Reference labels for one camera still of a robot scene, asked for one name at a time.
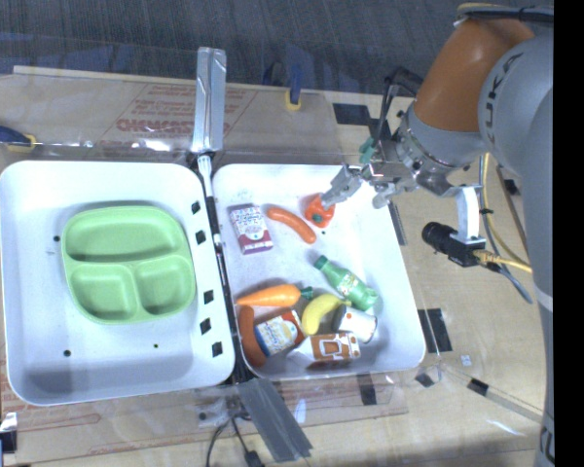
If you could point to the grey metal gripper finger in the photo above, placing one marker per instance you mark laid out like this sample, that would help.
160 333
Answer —
343 185
384 195

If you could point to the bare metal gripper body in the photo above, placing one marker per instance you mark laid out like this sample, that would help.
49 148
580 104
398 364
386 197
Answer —
404 168

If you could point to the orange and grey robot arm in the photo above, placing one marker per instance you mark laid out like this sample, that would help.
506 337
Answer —
516 115

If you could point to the orange bell pepper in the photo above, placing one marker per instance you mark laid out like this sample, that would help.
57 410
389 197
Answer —
316 214

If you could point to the white plastic tray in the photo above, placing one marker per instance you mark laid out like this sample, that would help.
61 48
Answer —
39 261
365 231

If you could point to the orange sausage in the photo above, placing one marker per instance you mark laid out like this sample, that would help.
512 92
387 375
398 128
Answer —
292 223
248 338

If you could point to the green plastic bottle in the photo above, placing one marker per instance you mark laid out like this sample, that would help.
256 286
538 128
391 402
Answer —
348 282

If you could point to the red and white carton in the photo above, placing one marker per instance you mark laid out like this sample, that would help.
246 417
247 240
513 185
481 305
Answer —
250 229

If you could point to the yellow banana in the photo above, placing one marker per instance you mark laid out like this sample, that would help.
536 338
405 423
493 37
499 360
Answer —
316 312

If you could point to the white can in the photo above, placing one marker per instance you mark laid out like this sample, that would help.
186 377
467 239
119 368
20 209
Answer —
360 324

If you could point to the orange carrot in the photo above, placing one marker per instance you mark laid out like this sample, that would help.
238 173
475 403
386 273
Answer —
272 296

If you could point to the orange and white carton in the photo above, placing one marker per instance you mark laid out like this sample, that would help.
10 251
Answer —
333 350

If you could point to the white carton with blue print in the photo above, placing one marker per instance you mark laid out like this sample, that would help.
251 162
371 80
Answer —
277 336

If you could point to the green divided plate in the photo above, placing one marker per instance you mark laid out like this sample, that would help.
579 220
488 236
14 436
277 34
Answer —
126 241

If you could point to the brown cardboard board, red print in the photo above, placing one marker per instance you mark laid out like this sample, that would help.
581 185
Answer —
102 110

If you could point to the black cylinder on white bracket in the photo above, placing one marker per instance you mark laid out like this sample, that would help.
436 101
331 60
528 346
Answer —
452 243

